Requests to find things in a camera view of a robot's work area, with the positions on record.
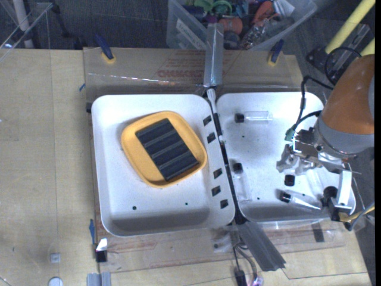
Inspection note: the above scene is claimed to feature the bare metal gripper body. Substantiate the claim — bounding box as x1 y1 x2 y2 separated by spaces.
292 127 358 173

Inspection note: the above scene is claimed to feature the white plastic tray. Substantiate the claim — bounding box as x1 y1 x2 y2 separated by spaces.
214 91 357 223
90 93 236 237

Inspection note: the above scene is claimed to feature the black ribbed rectangular block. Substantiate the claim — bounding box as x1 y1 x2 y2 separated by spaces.
135 117 201 182

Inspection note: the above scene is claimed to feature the yellow plate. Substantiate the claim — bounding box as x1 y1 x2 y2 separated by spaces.
120 110 208 189

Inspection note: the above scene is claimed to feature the clear plastic storage bin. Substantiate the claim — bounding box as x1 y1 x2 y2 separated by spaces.
165 0 318 51

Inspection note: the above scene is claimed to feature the brown cardboard board red print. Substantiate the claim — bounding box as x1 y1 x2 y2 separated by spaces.
82 46 346 269

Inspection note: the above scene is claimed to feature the black cylinder on white bracket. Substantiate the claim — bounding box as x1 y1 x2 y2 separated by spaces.
320 169 354 222

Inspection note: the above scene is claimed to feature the black block with thin wires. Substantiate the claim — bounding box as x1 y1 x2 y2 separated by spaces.
234 266 248 286

